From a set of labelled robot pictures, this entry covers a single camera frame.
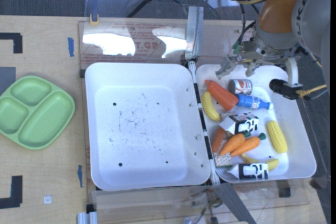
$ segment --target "wooden table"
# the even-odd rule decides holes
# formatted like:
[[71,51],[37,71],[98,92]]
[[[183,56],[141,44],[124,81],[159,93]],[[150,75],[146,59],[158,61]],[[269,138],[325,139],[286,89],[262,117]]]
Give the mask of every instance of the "wooden table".
[[[0,209],[0,223],[76,223],[77,213],[86,211],[89,198],[87,126],[83,78],[79,77],[80,21],[82,17],[0,16],[0,32],[23,36],[22,54],[13,53],[13,41],[0,40],[0,66],[16,67],[16,79],[26,75],[41,76],[68,92],[76,104],[68,126],[43,150],[25,149],[0,135],[0,198],[10,197],[12,176],[23,177],[23,202],[20,207]],[[68,38],[74,41],[73,57],[69,53]],[[82,186],[77,174],[79,165],[83,167]],[[257,223],[325,223],[317,193],[307,182],[308,179],[304,180],[300,188],[304,190],[306,202],[289,207],[284,204],[258,208],[251,204],[253,201],[249,204],[246,192],[239,192],[239,188],[237,191]],[[52,196],[52,202],[45,204],[45,196]],[[225,206],[216,208],[214,213],[222,222],[237,221]],[[158,222],[181,223],[181,219],[153,223]]]

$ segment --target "blue bottle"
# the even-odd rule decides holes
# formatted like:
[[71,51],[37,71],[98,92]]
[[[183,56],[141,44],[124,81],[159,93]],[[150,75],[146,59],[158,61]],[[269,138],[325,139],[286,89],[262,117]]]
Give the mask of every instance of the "blue bottle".
[[248,109],[272,109],[273,104],[270,102],[264,102],[259,97],[236,94],[238,98],[237,106],[244,106]]

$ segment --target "yellow corn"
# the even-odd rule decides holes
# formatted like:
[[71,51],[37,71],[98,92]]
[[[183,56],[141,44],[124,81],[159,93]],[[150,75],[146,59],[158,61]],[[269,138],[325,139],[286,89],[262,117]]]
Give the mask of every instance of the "yellow corn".
[[282,133],[279,124],[276,121],[269,121],[267,123],[268,134],[271,138],[274,149],[278,153],[287,152],[287,142]]

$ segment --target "toy banana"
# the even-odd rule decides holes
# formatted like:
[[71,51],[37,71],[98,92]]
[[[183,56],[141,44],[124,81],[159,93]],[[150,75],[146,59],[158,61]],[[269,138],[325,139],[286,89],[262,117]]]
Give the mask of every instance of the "toy banana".
[[211,101],[211,94],[208,91],[205,91],[201,95],[202,107],[205,114],[212,119],[213,121],[220,121],[221,117],[219,116],[217,110],[214,108]]
[[268,159],[267,161],[261,162],[257,159],[253,159],[253,158],[250,158],[250,157],[246,156],[245,153],[242,153],[241,157],[243,157],[248,163],[267,163],[269,171],[273,170],[279,164],[278,159]]

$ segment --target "carrot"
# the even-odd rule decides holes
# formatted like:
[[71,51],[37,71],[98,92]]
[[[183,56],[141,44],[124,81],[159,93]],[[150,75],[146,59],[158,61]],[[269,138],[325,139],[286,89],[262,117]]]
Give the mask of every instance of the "carrot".
[[241,145],[243,145],[243,143],[245,142],[245,137],[249,136],[250,133],[238,133],[235,134],[234,136],[232,136],[227,143],[224,145],[224,147],[222,148],[222,150],[220,151],[220,156],[223,156],[233,150],[235,150],[236,148],[240,147]]
[[245,142],[239,146],[238,148],[234,149],[231,152],[231,157],[240,155],[242,153],[245,153],[247,151],[253,150],[260,144],[260,140],[266,139],[266,135],[264,133],[261,133],[259,136],[252,136],[245,140]]
[[225,135],[225,130],[222,127],[218,127],[216,130],[214,139],[211,141],[212,152],[217,152],[219,150],[220,144],[223,141]]

